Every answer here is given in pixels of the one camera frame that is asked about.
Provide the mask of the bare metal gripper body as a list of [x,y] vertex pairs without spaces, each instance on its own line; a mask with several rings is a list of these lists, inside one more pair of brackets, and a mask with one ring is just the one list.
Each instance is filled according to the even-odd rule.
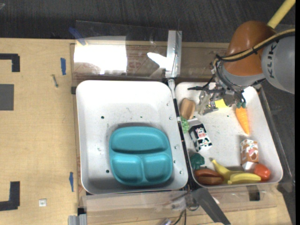
[[236,91],[229,88],[216,87],[210,90],[210,101],[215,101],[216,107],[231,107],[236,102]]

